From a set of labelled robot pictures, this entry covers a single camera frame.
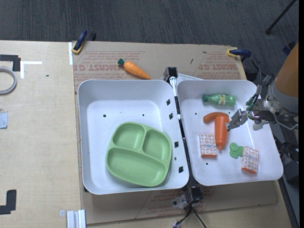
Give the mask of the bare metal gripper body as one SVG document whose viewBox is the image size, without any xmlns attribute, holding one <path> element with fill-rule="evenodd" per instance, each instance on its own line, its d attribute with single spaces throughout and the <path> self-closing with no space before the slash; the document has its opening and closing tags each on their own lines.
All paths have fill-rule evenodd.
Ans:
<svg viewBox="0 0 304 228">
<path fill-rule="evenodd" d="M 287 110 L 274 98 L 258 99 L 248 117 L 254 121 L 277 123 L 286 129 L 298 129 L 297 114 Z"/>
</svg>

